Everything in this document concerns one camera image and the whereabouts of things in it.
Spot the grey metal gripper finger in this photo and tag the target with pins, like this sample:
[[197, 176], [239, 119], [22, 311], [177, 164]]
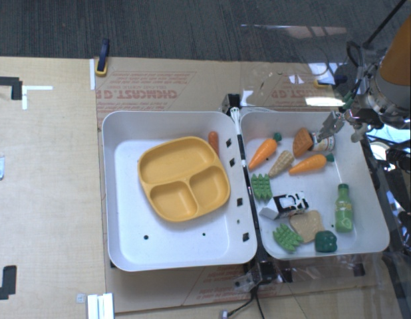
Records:
[[336, 126], [328, 125]]

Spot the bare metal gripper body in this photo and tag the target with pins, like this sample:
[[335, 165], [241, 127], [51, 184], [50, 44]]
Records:
[[386, 106]]

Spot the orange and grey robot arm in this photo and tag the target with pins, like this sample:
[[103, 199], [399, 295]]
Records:
[[396, 58]]

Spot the small white labelled can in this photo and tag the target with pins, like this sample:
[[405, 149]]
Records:
[[327, 145]]

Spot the orange toy waffle wedge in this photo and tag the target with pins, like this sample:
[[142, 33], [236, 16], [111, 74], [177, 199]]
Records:
[[302, 143]]

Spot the orange toy carrot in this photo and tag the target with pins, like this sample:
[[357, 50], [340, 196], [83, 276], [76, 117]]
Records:
[[308, 164], [263, 151]]

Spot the beige toy ice cream cone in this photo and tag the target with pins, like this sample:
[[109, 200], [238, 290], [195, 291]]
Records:
[[281, 163]]

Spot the white plastic tray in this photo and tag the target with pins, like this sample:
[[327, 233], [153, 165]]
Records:
[[179, 244], [365, 191]]

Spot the green plastic bottle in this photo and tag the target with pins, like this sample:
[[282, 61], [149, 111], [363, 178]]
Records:
[[344, 211]]

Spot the black and white carton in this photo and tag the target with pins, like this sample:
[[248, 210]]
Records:
[[285, 204]]

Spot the green ridged toy piece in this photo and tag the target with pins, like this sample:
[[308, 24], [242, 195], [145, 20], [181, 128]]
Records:
[[260, 186], [287, 238]]

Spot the beige toy bread slice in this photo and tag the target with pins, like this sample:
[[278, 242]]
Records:
[[307, 226]]

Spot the orange toy sausage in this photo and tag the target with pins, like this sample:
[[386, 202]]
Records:
[[213, 141]]

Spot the dark green toy pepper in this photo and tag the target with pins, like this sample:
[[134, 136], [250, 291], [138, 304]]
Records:
[[325, 242]]

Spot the yellow divided plate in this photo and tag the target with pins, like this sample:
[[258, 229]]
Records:
[[175, 165]]

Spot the brown cardboard board red print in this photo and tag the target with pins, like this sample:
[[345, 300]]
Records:
[[145, 88]]

